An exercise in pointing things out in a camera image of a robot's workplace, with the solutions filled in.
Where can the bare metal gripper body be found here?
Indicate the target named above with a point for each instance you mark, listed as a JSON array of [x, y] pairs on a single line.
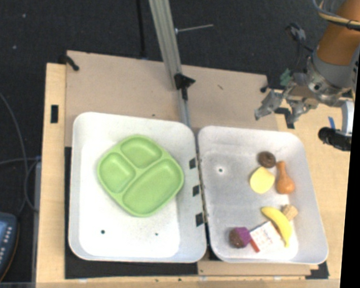
[[316, 89]]

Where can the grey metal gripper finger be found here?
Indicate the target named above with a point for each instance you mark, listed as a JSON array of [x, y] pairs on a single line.
[[297, 109], [269, 104]]

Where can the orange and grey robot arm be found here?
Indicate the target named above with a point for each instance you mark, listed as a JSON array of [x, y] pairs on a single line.
[[339, 41]]

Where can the brown doughnut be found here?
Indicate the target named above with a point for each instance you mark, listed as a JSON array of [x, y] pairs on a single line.
[[266, 159]]

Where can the pale yellow flat slice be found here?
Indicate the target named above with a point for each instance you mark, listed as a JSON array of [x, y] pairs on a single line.
[[261, 181]]

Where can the beige biscuit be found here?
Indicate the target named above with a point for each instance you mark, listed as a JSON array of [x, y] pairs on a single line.
[[290, 212]]

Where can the white plastic tray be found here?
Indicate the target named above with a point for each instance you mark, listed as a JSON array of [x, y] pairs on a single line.
[[128, 236], [234, 201]]

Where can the thin black and white rod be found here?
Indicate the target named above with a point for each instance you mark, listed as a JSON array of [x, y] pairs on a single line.
[[202, 186]]

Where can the yellow banana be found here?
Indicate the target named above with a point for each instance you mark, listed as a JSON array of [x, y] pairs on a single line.
[[281, 222]]

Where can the white and red carton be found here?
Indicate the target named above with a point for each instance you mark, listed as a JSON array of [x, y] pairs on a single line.
[[265, 238]]

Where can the purple and brown cupcake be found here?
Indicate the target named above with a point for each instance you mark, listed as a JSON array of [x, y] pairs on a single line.
[[240, 237]]

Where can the brown cardboard board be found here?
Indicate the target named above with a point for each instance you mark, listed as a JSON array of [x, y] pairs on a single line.
[[125, 88]]

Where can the green divided plate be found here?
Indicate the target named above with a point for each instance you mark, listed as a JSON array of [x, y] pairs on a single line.
[[145, 184]]

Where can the black cylinder on white bracket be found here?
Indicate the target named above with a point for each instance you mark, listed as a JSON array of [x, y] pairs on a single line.
[[335, 138]]

